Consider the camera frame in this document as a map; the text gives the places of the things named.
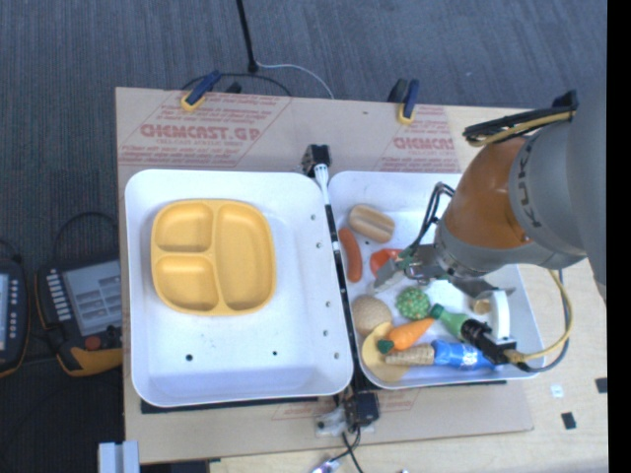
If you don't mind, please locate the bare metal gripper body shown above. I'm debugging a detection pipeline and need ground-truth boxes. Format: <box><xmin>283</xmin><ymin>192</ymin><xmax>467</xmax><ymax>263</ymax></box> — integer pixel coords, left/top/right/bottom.
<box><xmin>403</xmin><ymin>241</ymin><xmax>458</xmax><ymax>286</ymax></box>

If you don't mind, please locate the red and orange toy pepper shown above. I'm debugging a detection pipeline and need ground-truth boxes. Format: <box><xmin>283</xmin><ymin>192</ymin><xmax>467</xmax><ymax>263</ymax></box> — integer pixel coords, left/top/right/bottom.
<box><xmin>369</xmin><ymin>247</ymin><xmax>405</xmax><ymax>279</ymax></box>

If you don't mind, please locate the green round toy vegetable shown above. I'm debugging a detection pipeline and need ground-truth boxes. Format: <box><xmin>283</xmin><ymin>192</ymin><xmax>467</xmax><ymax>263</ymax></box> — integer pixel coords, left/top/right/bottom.
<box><xmin>395</xmin><ymin>286</ymin><xmax>431</xmax><ymax>320</ymax></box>

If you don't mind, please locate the green bottle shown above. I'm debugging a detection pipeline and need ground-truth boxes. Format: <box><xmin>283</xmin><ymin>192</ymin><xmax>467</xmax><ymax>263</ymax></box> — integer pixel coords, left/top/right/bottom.
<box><xmin>428</xmin><ymin>303</ymin><xmax>472</xmax><ymax>339</ymax></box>

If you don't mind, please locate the red sausage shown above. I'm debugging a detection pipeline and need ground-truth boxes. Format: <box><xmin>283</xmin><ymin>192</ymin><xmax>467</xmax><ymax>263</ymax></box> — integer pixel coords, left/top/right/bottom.
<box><xmin>337</xmin><ymin>228</ymin><xmax>364</xmax><ymax>284</ymax></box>

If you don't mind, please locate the tan round bread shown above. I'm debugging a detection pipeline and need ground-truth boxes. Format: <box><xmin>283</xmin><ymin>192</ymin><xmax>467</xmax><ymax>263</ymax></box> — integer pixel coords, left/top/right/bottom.
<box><xmin>351</xmin><ymin>294</ymin><xmax>393</xmax><ymax>338</ymax></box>

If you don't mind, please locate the tan hot dog bun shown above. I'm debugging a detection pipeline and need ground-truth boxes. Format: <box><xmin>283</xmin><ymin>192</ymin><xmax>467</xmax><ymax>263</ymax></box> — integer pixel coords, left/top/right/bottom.
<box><xmin>347</xmin><ymin>203</ymin><xmax>396</xmax><ymax>244</ymax></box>

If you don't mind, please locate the orange carrot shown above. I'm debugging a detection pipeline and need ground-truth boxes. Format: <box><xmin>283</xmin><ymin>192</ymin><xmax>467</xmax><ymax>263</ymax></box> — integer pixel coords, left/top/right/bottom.
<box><xmin>377</xmin><ymin>316</ymin><xmax>438</xmax><ymax>355</ymax></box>

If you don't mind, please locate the white plastic tray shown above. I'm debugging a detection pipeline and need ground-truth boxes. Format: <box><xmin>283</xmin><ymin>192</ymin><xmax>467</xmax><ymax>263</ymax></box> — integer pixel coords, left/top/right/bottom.
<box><xmin>123</xmin><ymin>168</ymin><xmax>355</xmax><ymax>408</ymax></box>
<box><xmin>326</xmin><ymin>169</ymin><xmax>547</xmax><ymax>391</ymax></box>

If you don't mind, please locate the yellow banana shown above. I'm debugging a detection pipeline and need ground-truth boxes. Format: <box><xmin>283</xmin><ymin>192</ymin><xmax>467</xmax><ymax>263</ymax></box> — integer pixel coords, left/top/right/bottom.
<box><xmin>361</xmin><ymin>320</ymin><xmax>395</xmax><ymax>372</ymax></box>

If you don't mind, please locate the thin black and white rod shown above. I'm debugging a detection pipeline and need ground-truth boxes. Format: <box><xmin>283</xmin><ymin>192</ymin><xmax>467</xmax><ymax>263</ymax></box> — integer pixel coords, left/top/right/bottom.
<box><xmin>314</xmin><ymin>163</ymin><xmax>365</xmax><ymax>393</ymax></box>

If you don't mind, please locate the tan waffle cone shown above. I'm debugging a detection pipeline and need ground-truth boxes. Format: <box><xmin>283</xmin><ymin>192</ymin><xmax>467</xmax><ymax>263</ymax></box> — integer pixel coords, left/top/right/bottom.
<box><xmin>384</xmin><ymin>342</ymin><xmax>436</xmax><ymax>367</ymax></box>

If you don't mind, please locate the tan flat biscuit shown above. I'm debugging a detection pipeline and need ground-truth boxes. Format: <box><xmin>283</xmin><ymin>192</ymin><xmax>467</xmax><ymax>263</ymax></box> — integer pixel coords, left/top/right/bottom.
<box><xmin>367</xmin><ymin>360</ymin><xmax>411</xmax><ymax>383</ymax></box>

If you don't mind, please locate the yellow divided plate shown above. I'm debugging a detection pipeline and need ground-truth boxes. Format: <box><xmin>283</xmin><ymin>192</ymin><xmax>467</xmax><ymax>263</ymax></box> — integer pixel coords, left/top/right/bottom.
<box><xmin>150</xmin><ymin>198</ymin><xmax>277</xmax><ymax>317</ymax></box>

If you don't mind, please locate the brown cardboard board red print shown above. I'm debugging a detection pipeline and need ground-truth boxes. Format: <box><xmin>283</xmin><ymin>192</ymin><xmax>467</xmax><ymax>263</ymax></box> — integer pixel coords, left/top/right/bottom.
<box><xmin>113</xmin><ymin>86</ymin><xmax>536</xmax><ymax>465</ymax></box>

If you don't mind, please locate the thin black pole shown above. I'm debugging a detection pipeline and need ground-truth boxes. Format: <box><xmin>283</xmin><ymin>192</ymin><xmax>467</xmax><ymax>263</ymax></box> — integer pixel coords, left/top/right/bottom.
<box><xmin>228</xmin><ymin>0</ymin><xmax>260</xmax><ymax>74</ymax></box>

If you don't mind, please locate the black cylinder on white bracket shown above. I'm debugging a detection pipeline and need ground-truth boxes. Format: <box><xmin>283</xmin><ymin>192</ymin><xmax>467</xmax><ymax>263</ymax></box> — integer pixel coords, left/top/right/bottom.
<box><xmin>460</xmin><ymin>288</ymin><xmax>519</xmax><ymax>366</ymax></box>

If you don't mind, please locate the black block with thin wires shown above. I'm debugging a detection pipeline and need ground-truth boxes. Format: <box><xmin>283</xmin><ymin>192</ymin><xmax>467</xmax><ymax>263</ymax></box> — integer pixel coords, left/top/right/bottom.
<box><xmin>301</xmin><ymin>144</ymin><xmax>332</xmax><ymax>174</ymax></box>
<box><xmin>344</xmin><ymin>391</ymin><xmax>381</xmax><ymax>426</ymax></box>

